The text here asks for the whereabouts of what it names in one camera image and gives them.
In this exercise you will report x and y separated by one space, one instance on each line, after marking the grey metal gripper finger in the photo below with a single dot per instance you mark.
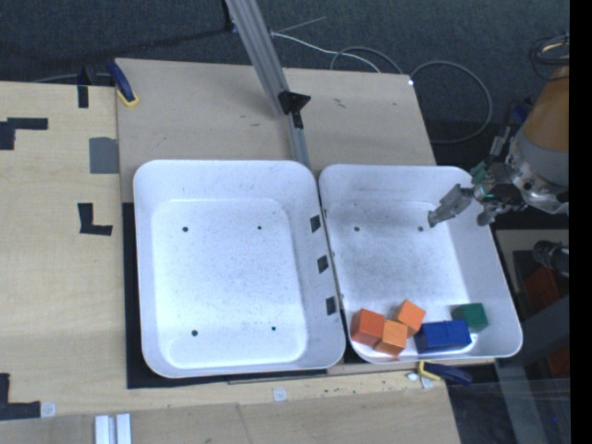
486 214
451 206

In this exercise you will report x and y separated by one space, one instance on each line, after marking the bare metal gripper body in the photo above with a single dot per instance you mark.
532 192

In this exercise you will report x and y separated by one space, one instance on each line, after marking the white plastic tray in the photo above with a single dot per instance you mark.
398 266
231 271

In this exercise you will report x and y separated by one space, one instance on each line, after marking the green cube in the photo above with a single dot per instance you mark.
472 315

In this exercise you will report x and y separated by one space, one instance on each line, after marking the orange cube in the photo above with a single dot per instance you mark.
393 336
410 316

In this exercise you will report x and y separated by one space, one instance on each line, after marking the blue cube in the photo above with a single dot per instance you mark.
431 336
458 333

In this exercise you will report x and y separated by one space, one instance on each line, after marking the red-orange cube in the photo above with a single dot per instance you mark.
366 327

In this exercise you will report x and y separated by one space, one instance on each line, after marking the pale wood board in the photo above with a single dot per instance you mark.
208 114

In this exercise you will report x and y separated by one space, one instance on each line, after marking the black cylinder on white bracket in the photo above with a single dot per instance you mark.
550 255

